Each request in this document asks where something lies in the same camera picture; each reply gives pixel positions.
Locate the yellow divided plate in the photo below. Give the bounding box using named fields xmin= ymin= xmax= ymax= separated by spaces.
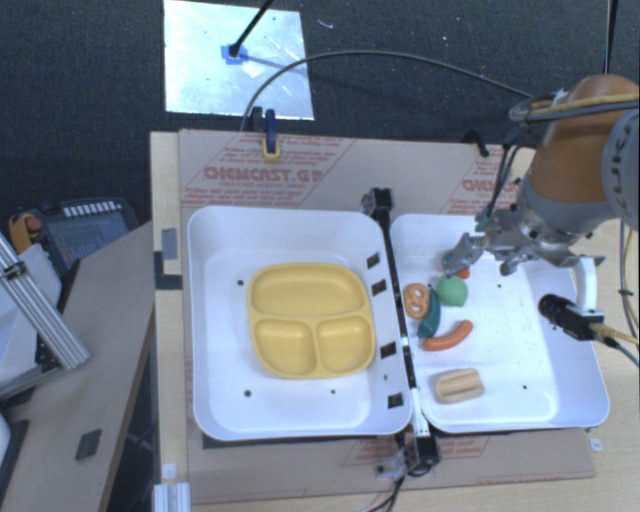
xmin=246 ymin=262 xmax=378 ymax=380

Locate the tan hot dog bun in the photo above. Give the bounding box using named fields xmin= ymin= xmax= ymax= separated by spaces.
xmin=433 ymin=367 xmax=486 ymax=404

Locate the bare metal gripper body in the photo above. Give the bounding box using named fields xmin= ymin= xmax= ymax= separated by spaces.
xmin=483 ymin=203 xmax=585 ymax=268

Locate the black cylinder on white bracket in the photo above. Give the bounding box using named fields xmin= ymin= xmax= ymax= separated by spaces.
xmin=537 ymin=254 xmax=606 ymax=343

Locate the black block with thin wires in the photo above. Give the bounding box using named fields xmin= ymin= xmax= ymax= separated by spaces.
xmin=375 ymin=433 xmax=442 ymax=482
xmin=360 ymin=187 xmax=394 ymax=217

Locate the white plastic tray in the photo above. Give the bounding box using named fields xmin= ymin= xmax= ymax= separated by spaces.
xmin=389 ymin=213 xmax=611 ymax=435
xmin=187 ymin=205 xmax=414 ymax=443

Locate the dark green pepper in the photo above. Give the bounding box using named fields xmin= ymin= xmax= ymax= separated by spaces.
xmin=416 ymin=285 xmax=443 ymax=339

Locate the orange sausage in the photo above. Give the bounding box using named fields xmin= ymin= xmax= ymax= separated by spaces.
xmin=423 ymin=319 xmax=474 ymax=352

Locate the brown pretzel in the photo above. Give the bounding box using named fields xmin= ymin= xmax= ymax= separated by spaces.
xmin=402 ymin=282 xmax=431 ymax=321

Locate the thin black and white rod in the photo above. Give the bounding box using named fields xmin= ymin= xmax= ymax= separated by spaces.
xmin=375 ymin=207 xmax=430 ymax=436

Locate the green ball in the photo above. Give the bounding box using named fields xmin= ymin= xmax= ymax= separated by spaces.
xmin=436 ymin=274 xmax=470 ymax=308

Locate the brown cardboard board red print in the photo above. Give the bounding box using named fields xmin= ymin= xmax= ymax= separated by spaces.
xmin=177 ymin=128 xmax=597 ymax=506

